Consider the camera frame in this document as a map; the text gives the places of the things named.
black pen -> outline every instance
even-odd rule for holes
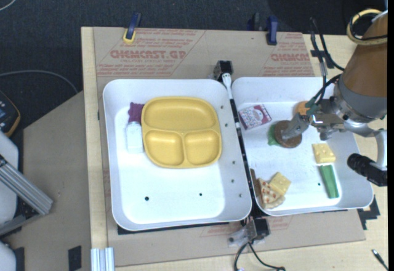
[[[386,268],[386,270],[388,270],[388,267],[384,263],[384,261],[383,261],[382,257],[380,256],[380,254],[375,249],[372,249],[372,252],[375,255],[376,259]]]

black floor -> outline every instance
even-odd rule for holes
[[[11,0],[0,0],[0,9]],[[23,129],[82,90],[82,26],[127,27],[133,11],[147,28],[246,30],[255,12],[275,15],[280,31],[308,33],[310,17],[324,34],[345,34],[353,14],[385,9],[384,0],[16,0],[0,10],[0,90],[20,110]]]

wooden table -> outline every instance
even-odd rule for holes
[[[89,176],[90,233],[92,248],[108,247],[105,200],[103,191],[103,172],[101,159],[100,128],[97,120],[98,98],[95,71],[94,30],[82,27],[82,60],[84,77],[84,101],[86,118],[87,168]],[[355,45],[346,36],[324,36],[332,58],[341,66],[350,59]],[[304,35],[305,44],[310,51],[310,36]],[[318,60],[311,57],[315,75],[320,75]],[[329,70],[329,78],[339,70]],[[375,121],[373,128],[387,128],[387,119]],[[356,137],[360,152],[376,160],[374,139]],[[371,250],[376,249],[388,264],[388,196],[387,188],[374,186],[374,193],[379,205],[380,216],[369,220],[365,231],[366,241],[341,243],[335,245],[314,246],[297,249],[283,249],[261,253],[261,258],[268,264],[283,265],[286,270],[383,270]],[[163,262],[128,267],[116,270],[233,270],[234,256],[219,256],[192,259],[186,261]],[[253,254],[243,254],[238,265],[245,270],[265,270]]]

yellow plate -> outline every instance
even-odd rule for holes
[[[194,97],[158,97],[142,109],[145,152],[158,166],[195,168],[215,163],[222,137],[215,109]]]

yellow sponge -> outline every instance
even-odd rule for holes
[[[317,163],[333,163],[335,162],[335,155],[328,144],[312,144],[313,153]]]
[[[272,190],[280,193],[281,195],[284,195],[287,192],[290,184],[291,181],[284,177],[280,172],[277,172],[270,181]]]

